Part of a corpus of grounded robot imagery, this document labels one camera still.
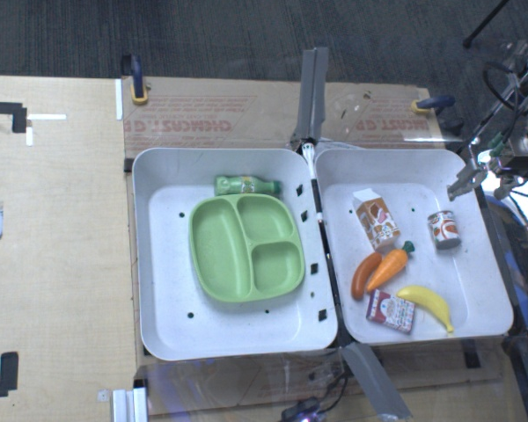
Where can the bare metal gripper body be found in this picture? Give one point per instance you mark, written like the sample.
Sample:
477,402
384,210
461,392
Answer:
520,166

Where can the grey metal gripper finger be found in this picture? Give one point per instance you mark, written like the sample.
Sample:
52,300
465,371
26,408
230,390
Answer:
506,188
465,182

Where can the white and orange can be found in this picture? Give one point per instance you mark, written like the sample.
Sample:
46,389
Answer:
444,231

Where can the white plastic tray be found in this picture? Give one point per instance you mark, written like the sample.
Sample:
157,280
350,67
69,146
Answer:
167,279
475,279

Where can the orange and white carton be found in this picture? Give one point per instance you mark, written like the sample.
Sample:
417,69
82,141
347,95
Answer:
377,222

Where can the orange carrot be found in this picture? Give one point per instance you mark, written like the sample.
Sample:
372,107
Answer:
389,267

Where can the yellow banana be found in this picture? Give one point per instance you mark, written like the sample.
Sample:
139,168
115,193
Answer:
429,301

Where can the orange sausage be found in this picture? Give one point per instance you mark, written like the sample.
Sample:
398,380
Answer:
364,275

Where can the thin black and white rod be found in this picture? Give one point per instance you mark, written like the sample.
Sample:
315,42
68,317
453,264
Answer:
319,205

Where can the red and white packet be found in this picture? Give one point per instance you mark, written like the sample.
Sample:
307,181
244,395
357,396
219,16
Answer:
390,311

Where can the green plastic bottle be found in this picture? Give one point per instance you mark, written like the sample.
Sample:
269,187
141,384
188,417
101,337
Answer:
246,185

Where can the brown cardboard board red print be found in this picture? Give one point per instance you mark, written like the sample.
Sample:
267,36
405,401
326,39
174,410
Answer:
255,117

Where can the green divided plate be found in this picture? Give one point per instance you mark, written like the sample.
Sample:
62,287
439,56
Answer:
220,244

